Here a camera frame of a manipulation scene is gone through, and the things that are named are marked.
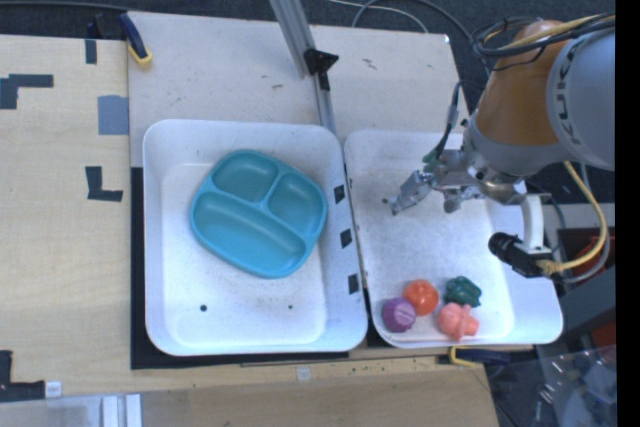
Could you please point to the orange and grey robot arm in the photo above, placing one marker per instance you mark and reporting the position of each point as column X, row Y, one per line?
column 520, row 110

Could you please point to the black cylinder on white bracket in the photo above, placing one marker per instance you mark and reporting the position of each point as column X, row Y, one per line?
column 517, row 252

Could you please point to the pale flat board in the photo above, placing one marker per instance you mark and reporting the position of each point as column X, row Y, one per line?
column 225, row 70

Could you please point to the purple toy vegetable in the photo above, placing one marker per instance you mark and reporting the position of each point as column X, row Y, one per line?
column 398, row 315

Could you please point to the pink toy figure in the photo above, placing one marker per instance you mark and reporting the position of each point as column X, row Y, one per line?
column 456, row 321

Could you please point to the black block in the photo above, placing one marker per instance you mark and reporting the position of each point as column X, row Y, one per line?
column 322, row 60

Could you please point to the white plastic tray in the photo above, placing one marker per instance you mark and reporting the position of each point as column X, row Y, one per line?
column 250, row 310
column 430, row 250

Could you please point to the green toy vegetable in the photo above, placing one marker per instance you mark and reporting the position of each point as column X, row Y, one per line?
column 462, row 291

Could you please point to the orange toy pumpkin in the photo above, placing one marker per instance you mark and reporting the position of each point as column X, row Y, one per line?
column 421, row 297

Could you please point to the blue divided plate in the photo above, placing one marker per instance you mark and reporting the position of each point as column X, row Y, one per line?
column 250, row 225

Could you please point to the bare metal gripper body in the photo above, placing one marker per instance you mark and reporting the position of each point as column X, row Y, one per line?
column 460, row 172

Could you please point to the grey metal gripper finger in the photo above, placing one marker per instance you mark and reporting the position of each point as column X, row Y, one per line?
column 412, row 192
column 456, row 202

